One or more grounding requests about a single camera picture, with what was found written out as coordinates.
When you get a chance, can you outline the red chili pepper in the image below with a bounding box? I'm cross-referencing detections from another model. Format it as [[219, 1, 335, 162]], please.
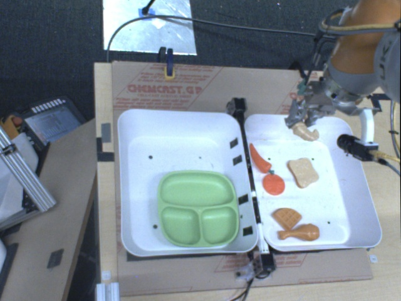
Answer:
[[249, 142, 273, 174]]

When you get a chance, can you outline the green divided plate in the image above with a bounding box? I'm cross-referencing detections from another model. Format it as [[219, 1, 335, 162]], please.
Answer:
[[157, 169, 241, 248]]

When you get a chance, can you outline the beige croissant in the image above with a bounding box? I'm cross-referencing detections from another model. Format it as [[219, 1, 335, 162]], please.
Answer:
[[292, 122, 320, 142]]

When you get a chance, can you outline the white plastic tray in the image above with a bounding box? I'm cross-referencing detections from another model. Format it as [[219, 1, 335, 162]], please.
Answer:
[[244, 114, 383, 253], [117, 108, 259, 258]]

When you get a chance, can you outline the orange waffle piece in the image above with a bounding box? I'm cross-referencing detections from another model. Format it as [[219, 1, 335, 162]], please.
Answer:
[[271, 207, 303, 232]]

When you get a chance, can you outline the black cylinder on white bracket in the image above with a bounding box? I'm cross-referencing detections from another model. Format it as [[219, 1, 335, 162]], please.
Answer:
[[336, 108, 382, 162]]

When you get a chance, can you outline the beige bread slice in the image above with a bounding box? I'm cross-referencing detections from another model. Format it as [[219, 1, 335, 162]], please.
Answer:
[[286, 157, 320, 189]]

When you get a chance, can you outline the brown cardboard board, red print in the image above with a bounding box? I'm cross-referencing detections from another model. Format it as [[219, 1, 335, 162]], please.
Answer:
[[111, 60, 375, 297]]

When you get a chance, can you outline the orange chicken drumstick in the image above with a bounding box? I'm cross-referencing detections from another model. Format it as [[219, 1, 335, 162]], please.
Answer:
[[276, 223, 321, 242]]

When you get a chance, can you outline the thin black and white rod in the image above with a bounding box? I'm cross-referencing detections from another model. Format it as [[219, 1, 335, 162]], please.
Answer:
[[237, 111, 269, 254]]

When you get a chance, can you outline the black block with thin wires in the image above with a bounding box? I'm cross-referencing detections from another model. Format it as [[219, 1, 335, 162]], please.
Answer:
[[226, 97, 249, 117], [249, 250, 277, 279]]

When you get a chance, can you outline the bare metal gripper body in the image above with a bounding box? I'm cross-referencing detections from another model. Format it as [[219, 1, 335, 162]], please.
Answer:
[[299, 79, 362, 117]]

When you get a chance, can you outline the round orange fruit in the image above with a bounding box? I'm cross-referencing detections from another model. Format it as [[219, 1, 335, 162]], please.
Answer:
[[262, 169, 286, 197]]

